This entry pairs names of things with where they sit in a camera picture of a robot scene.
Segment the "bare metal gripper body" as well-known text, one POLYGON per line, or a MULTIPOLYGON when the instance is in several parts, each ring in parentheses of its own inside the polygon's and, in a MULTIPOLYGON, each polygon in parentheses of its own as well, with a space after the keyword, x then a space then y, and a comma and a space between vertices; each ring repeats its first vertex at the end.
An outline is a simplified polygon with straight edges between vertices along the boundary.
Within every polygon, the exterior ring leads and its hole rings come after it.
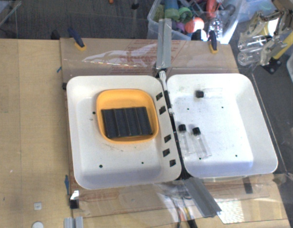
POLYGON ((274 35, 281 35, 293 30, 293 0, 272 0, 275 11, 273 19, 277 19, 274 35))

